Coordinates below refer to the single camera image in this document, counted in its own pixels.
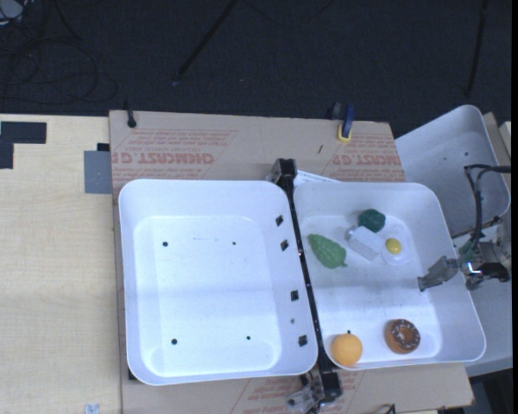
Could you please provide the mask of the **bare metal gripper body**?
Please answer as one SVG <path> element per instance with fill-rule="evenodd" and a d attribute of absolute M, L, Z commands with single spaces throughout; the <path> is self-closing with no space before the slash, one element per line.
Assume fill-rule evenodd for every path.
<path fill-rule="evenodd" d="M 492 241 L 482 241 L 474 246 L 467 241 L 458 249 L 458 258 L 465 271 L 507 271 L 502 250 Z"/>

